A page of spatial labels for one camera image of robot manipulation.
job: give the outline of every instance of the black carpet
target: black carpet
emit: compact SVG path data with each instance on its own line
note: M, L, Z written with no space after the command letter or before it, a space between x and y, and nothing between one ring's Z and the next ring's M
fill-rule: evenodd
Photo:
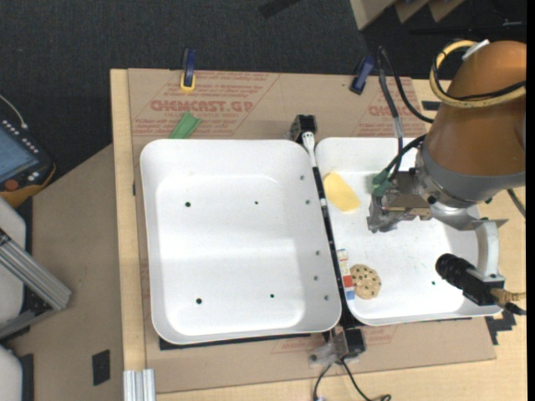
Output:
M0 0L0 94L57 179L111 142L112 68L177 68L192 47L198 69L351 74L383 44L398 74L423 78L447 41L468 35L413 30L526 17L527 0L468 0L440 23L424 8L401 24L389 8L359 31L349 0Z

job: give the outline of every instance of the green object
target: green object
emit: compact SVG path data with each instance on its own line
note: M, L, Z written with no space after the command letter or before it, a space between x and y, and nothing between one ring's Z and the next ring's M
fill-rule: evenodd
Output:
M181 121L173 129L173 132L171 132L169 138L174 140L188 138L201 122L202 119L193 117L189 111L186 111Z
M379 174L377 174L373 179L372 179L372 186L374 188L374 190L379 187L380 185L382 185L386 179L388 178L388 174L389 174L389 171L388 170L382 170Z
M379 185L374 185L374 196L382 196L392 186L392 181L384 180Z

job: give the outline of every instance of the cardboard sheet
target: cardboard sheet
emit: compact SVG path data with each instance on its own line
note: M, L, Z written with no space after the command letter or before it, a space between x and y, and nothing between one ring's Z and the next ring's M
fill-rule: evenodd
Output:
M8 347L33 355L35 399L121 399L123 353L113 148L33 198L33 257L70 290L67 308ZM110 379L94 384L93 356L108 351Z
M196 72L196 76L196 90L185 94L177 71L128 70L145 348L147 366L155 370L156 390L170 393L317 377L319 370L308 365L308 355L324 343L321 334L161 350L150 318L140 152L150 141L167 138L186 111L203 119L192 138L233 139L280 139L296 115L314 114L319 141L334 136L392 136L388 105L373 76L361 95L349 91L353 76L226 72ZM411 80L403 83L410 102L419 109ZM424 134L424 124L403 105L393 79L389 89L405 136ZM351 364L356 373L495 358L483 318L365 327L364 336L368 351Z

